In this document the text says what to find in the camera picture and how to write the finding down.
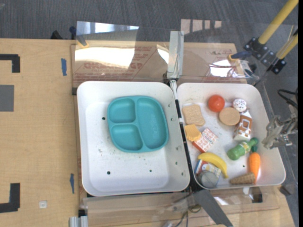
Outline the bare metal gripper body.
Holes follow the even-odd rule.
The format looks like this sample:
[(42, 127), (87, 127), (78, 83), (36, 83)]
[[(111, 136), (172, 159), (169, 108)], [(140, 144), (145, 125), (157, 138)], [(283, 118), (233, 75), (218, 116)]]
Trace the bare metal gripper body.
[(285, 146), (291, 146), (293, 143), (289, 139), (290, 134), (295, 134), (298, 130), (298, 109), (289, 105), (290, 117), (282, 121), (282, 130), (280, 132), (280, 141)]

